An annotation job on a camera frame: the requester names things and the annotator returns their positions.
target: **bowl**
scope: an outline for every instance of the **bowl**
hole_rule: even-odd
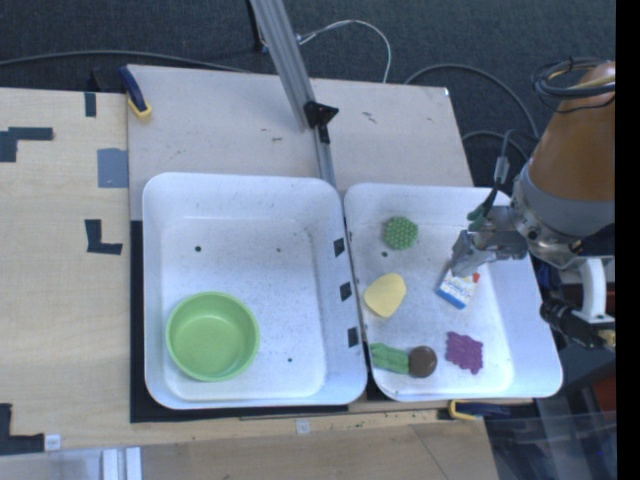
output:
[[[178,303],[165,328],[169,355],[202,381],[229,380],[253,362],[260,333],[253,313],[221,292],[201,292]]]

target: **purple object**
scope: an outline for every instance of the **purple object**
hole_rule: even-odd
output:
[[[447,333],[447,361],[457,364],[474,375],[482,368],[482,342],[455,332]]]

